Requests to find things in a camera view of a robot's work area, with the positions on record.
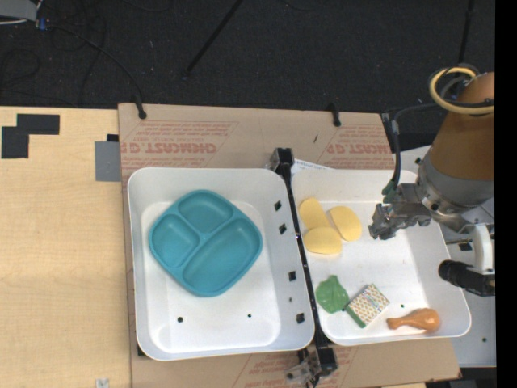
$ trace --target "cardboard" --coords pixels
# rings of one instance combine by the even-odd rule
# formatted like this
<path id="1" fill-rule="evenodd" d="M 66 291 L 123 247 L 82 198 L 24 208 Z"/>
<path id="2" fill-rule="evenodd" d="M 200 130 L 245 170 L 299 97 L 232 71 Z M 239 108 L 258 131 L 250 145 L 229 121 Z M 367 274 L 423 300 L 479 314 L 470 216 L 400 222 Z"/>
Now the cardboard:
<path id="1" fill-rule="evenodd" d="M 295 158 L 325 167 L 393 169 L 380 116 L 341 112 L 342 125 L 335 127 L 330 112 L 149 104 L 144 109 L 147 118 L 141 120 L 134 104 L 119 105 L 133 387 L 290 386 L 284 371 L 298 363 L 296 352 L 169 362 L 138 355 L 128 178 L 142 167 L 261 168 L 279 147 L 292 148 Z M 335 347 L 334 351 L 338 369 L 318 386 L 382 386 L 459 376 L 449 339 Z"/>

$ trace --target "blue plate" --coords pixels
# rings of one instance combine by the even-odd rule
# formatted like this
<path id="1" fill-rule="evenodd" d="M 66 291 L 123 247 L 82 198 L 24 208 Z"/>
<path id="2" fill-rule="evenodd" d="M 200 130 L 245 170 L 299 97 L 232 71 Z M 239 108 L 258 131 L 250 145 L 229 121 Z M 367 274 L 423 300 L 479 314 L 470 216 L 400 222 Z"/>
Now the blue plate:
<path id="1" fill-rule="evenodd" d="M 250 269 L 263 241 L 257 226 L 231 202 L 215 192 L 196 190 L 154 222 L 149 246 L 185 289 L 217 296 Z"/>

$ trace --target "black fabric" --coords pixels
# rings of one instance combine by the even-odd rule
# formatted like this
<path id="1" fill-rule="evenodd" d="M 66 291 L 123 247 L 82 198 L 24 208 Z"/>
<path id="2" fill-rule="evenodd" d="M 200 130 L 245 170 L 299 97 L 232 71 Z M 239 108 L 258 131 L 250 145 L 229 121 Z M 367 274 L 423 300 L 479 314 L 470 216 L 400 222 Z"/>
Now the black fabric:
<path id="1" fill-rule="evenodd" d="M 469 16 L 469 0 L 244 0 L 182 79 L 236 1 L 44 0 L 39 27 L 0 26 L 0 104 L 380 113 L 431 101 L 427 79 L 459 61 L 468 17 L 464 61 L 494 70 L 495 0 Z M 427 142 L 444 116 L 405 115 L 401 143 Z"/>

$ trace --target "yellow cable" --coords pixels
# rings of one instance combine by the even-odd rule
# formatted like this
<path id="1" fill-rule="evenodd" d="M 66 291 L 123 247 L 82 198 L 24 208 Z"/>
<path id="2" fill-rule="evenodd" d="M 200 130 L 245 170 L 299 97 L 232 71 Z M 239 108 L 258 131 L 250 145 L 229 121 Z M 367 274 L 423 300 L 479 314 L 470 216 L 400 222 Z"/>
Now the yellow cable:
<path id="1" fill-rule="evenodd" d="M 466 115 L 481 115 L 484 113 L 491 113 L 494 112 L 494 105 L 490 105 L 487 107 L 479 107 L 479 108 L 467 108 L 467 107 L 461 107 L 459 105 L 455 105 L 453 103 L 447 102 L 445 99 L 443 99 L 438 93 L 436 92 L 435 86 L 436 83 L 440 80 L 442 76 L 445 74 L 455 74 L 455 73 L 462 73 L 467 74 L 470 76 L 470 78 L 475 78 L 476 74 L 468 68 L 462 68 L 462 67 L 453 67 L 453 68 L 444 68 L 437 72 L 433 78 L 429 81 L 429 94 L 431 95 L 431 98 L 442 108 L 447 109 L 451 112 L 457 112 L 457 113 L 463 113 Z"/>

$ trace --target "wooden surface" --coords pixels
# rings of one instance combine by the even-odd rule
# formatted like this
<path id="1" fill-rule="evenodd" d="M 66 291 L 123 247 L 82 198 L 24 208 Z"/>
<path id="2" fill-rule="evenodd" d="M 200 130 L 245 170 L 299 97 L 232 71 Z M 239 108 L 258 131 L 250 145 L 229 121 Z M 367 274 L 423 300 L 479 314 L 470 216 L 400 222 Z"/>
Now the wooden surface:
<path id="1" fill-rule="evenodd" d="M 116 110 L 0 108 L 61 115 L 29 158 L 0 159 L 0 386 L 131 386 L 120 183 L 95 181 L 95 141 Z"/>

